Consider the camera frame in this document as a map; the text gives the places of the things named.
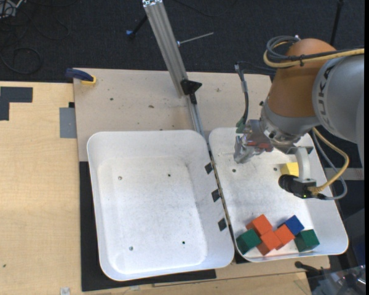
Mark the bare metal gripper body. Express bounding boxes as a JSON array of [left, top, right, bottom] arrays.
[[236, 119, 303, 154]]

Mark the white plastic tray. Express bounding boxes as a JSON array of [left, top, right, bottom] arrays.
[[86, 129, 236, 282], [208, 127, 349, 263]]

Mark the yellow cube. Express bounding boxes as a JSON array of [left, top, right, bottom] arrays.
[[280, 162, 300, 178]]

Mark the orange cube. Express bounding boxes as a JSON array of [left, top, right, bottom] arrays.
[[245, 214, 274, 237], [274, 223, 296, 250], [256, 230, 284, 256]]

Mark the blue cube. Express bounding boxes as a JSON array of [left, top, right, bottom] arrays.
[[284, 214, 306, 236]]

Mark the green cube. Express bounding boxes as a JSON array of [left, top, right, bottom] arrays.
[[235, 228, 263, 256], [293, 229, 321, 253]]

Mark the pale flat board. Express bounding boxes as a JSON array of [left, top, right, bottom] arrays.
[[73, 68, 331, 286]]

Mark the black cylinder on white bracket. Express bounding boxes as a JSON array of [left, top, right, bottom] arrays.
[[278, 145, 318, 200]]

